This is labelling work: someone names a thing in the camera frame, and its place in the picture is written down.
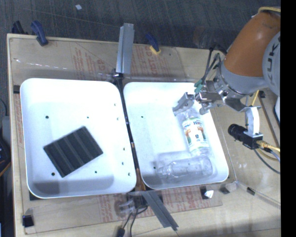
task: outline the bottle label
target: bottle label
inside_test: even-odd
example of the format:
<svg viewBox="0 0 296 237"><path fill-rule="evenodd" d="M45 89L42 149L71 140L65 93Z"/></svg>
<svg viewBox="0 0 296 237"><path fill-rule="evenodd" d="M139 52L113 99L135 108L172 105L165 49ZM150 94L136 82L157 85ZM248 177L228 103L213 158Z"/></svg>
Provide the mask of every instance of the bottle label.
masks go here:
<svg viewBox="0 0 296 237"><path fill-rule="evenodd" d="M190 152L209 146L206 141L202 121L199 118L188 118L182 123L182 126Z"/></svg>

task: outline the dark floor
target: dark floor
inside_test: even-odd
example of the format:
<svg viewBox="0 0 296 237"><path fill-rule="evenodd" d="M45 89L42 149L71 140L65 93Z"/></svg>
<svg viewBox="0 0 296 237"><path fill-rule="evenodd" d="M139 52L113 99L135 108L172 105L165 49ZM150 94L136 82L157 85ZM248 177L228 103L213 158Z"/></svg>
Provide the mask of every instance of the dark floor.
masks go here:
<svg viewBox="0 0 296 237"><path fill-rule="evenodd" d="M281 0L0 0L0 98L8 103L6 34L17 20L29 34L38 20L47 36L116 42L119 27L132 23L136 43L148 43L145 34L151 33L160 45L227 49L260 7L280 5ZM0 103L0 128L3 116ZM4 224L3 187L0 180Z"/></svg>

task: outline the black ribbed pad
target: black ribbed pad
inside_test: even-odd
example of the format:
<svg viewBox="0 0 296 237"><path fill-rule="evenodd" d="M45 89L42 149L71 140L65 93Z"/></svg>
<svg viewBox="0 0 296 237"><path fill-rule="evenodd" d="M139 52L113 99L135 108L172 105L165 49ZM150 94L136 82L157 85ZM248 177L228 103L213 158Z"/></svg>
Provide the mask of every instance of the black ribbed pad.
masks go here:
<svg viewBox="0 0 296 237"><path fill-rule="evenodd" d="M62 177L103 154L86 127L82 127L44 147Z"/></svg>

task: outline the clear plastic bottle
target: clear plastic bottle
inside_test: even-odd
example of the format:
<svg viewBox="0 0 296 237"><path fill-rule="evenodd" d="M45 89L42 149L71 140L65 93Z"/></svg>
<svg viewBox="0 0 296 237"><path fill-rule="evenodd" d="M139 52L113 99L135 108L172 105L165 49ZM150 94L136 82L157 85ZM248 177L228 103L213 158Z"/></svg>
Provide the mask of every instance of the clear plastic bottle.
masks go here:
<svg viewBox="0 0 296 237"><path fill-rule="evenodd" d="M177 118L182 124L191 155L209 154L211 150L199 112L194 108L190 108L177 114Z"/></svg>
<svg viewBox="0 0 296 237"><path fill-rule="evenodd" d="M175 160L160 167L157 174L161 179L179 179L186 175L200 175L203 177L213 174L212 163L206 155L199 155L186 159Z"/></svg>

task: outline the plastic bottle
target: plastic bottle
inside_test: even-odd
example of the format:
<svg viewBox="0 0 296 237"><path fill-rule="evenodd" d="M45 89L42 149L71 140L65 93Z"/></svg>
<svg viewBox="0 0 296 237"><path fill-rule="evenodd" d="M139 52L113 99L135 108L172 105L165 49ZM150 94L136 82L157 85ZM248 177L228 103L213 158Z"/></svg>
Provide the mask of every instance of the plastic bottle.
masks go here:
<svg viewBox="0 0 296 237"><path fill-rule="evenodd" d="M199 112L194 108L190 108L179 113L177 117L182 124L191 155L197 156L201 154L209 154L211 150L206 139L203 122Z"/></svg>
<svg viewBox="0 0 296 237"><path fill-rule="evenodd" d="M213 174L212 163L206 155L175 160L166 166L158 168L157 174L161 179L179 179L186 175L203 177Z"/></svg>

